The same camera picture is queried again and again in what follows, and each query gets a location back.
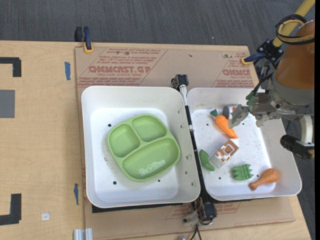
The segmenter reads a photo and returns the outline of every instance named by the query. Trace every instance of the wooden table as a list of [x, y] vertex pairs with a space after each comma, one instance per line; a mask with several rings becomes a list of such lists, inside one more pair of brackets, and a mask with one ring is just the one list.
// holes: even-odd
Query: wooden table
[[[22, 218], [1, 225], [0, 239], [72, 239], [85, 228], [76, 88], [76, 42], [0, 41], [0, 57], [19, 57], [22, 77], [0, 64], [0, 90], [15, 90], [14, 118], [0, 118], [0, 215], [10, 213], [11, 194], [20, 194]], [[100, 43], [103, 47], [179, 48], [179, 45]], [[192, 50], [221, 46], [183, 45]], [[70, 63], [66, 80], [65, 62]], [[78, 205], [74, 187], [78, 184]], [[296, 196], [289, 198], [293, 222], [206, 230], [202, 239], [310, 239]], [[49, 212], [49, 220], [42, 214]], [[181, 234], [138, 237], [175, 240]]]

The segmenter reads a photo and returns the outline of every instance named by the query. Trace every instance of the yellow pole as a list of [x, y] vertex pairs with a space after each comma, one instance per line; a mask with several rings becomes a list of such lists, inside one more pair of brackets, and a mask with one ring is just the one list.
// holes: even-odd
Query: yellow pole
[[[315, 3], [316, 0], [304, 0], [294, 14], [298, 14], [304, 17], [307, 14], [307, 12], [311, 9], [311, 7], [314, 6]], [[281, 34], [285, 36], [290, 35], [290, 33], [295, 29], [296, 26], [297, 23], [286, 24], [283, 27]], [[279, 38], [275, 37], [272, 41], [272, 44], [274, 47], [280, 47], [282, 45], [282, 42], [279, 40]]]

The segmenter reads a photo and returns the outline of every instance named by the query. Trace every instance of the brown drumstick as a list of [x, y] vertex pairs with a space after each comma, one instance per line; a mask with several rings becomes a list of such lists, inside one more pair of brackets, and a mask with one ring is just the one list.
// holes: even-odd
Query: brown drumstick
[[279, 180], [279, 172], [276, 169], [270, 168], [266, 169], [261, 178], [255, 182], [249, 184], [250, 189], [256, 190], [256, 188], [261, 184], [274, 183]]

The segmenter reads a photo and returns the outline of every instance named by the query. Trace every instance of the blue clamp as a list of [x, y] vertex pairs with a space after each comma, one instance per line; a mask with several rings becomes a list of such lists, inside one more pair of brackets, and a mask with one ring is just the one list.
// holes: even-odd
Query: blue clamp
[[260, 60], [260, 59], [263, 59], [265, 57], [266, 57], [265, 53], [257, 53], [257, 54], [251, 55], [249, 57], [241, 58], [240, 62], [241, 62], [242, 65], [249, 65], [249, 64], [251, 64], [252, 62], [254, 62], [256, 60]]
[[84, 52], [86, 54], [92, 54], [94, 52], [94, 46], [92, 45], [91, 35], [88, 26], [83, 28], [84, 32]]

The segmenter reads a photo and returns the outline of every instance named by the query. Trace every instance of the black corner marker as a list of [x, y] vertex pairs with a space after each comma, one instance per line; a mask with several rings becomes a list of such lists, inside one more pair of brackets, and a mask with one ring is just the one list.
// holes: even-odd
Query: black corner marker
[[0, 64], [12, 64], [12, 76], [21, 77], [21, 59], [18, 57], [0, 57]]
[[10, 214], [0, 215], [0, 226], [18, 224], [21, 220], [21, 194], [11, 194]]

